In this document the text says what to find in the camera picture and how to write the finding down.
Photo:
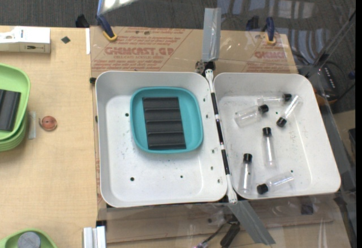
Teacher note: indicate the black ribbed rack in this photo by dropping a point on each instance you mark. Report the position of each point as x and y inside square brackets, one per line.
[164, 124]
[8, 109]

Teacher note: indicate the thin black and white rod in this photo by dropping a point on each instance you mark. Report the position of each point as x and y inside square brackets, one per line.
[215, 105]

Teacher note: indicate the blue plate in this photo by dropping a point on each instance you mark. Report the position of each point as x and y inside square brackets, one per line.
[137, 117]

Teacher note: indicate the brown cardboard board red print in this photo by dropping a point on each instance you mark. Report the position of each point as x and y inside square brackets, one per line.
[158, 49]

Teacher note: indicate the clear plastic bottle black cap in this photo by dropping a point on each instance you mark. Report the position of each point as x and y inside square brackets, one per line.
[273, 99]
[249, 117]
[245, 174]
[268, 148]
[278, 182]
[292, 107]

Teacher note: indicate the white plastic tray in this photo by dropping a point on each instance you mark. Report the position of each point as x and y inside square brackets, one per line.
[158, 179]
[305, 151]

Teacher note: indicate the red round disc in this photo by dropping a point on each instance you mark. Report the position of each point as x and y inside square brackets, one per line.
[48, 123]

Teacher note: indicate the small clear plastic strip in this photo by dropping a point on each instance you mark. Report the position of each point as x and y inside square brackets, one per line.
[32, 125]

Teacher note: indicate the white cardboard box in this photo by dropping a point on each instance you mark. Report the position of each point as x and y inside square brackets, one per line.
[25, 39]

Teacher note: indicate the green divided plate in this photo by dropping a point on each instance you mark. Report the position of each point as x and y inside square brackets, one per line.
[14, 80]
[48, 239]

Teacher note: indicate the grey cylinder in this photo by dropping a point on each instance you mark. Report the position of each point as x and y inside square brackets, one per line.
[29, 240]

